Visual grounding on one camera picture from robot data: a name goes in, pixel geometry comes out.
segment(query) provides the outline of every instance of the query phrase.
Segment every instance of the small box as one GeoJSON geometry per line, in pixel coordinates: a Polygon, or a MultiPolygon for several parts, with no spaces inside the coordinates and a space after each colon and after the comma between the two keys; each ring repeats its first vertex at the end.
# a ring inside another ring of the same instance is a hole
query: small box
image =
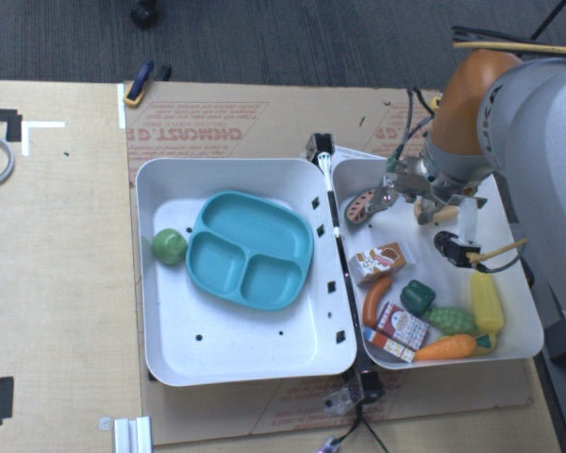
{"type": "Polygon", "coordinates": [[[428,324],[401,307],[387,302],[375,323],[375,329],[416,351],[424,342],[428,324]]]}
{"type": "Polygon", "coordinates": [[[365,326],[363,326],[362,328],[362,336],[365,338],[365,341],[376,345],[386,352],[390,352],[397,358],[400,358],[405,362],[413,362],[415,353],[408,347],[399,344],[390,337],[387,337],[384,334],[380,334],[376,330],[365,326]]]}
{"type": "Polygon", "coordinates": [[[358,252],[349,261],[350,274],[357,284],[371,282],[381,274],[403,268],[407,259],[396,242],[358,252]]]}

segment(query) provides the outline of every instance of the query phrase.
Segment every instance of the white ring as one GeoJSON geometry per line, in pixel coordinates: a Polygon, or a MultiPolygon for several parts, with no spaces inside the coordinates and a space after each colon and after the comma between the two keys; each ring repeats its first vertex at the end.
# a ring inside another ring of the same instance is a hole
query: white ring
{"type": "Polygon", "coordinates": [[[7,167],[4,169],[2,173],[0,173],[0,184],[2,184],[8,179],[8,177],[12,173],[12,169],[14,168],[15,165],[15,155],[12,152],[12,148],[10,147],[10,145],[2,138],[0,138],[0,147],[4,149],[4,151],[7,153],[8,156],[7,167]]]}

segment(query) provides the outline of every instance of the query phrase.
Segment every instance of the black tape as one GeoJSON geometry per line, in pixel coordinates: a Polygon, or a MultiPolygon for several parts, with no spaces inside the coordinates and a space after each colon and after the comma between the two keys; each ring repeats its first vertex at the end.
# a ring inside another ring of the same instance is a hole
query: black tape
{"type": "Polygon", "coordinates": [[[14,377],[0,377],[0,425],[2,425],[3,419],[12,418],[14,389],[14,377]]]}
{"type": "Polygon", "coordinates": [[[7,123],[7,141],[10,143],[21,142],[21,122],[23,116],[19,115],[17,109],[0,109],[0,123],[7,123]]]}

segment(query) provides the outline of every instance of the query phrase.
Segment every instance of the wooden surface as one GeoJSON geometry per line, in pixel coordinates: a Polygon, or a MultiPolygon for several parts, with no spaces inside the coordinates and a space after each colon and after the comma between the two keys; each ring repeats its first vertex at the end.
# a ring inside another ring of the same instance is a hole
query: wooden surface
{"type": "MultiPolygon", "coordinates": [[[[125,131],[109,84],[0,81],[32,129],[0,186],[0,377],[15,380],[0,452],[111,451],[101,418],[142,414],[125,131]]],[[[399,451],[559,451],[532,361],[532,404],[373,424],[399,451]]],[[[312,452],[346,427],[161,447],[312,452]]],[[[381,451],[365,427],[342,451],[381,451]]]]}

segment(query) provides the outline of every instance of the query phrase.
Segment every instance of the blue divided plate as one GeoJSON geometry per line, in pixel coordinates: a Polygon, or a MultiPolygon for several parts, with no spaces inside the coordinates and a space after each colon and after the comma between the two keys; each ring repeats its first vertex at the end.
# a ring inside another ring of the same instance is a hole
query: blue divided plate
{"type": "Polygon", "coordinates": [[[214,194],[201,208],[187,250],[200,289],[258,310],[280,310],[300,294],[313,239],[307,222],[276,203],[240,192],[214,194]]]}

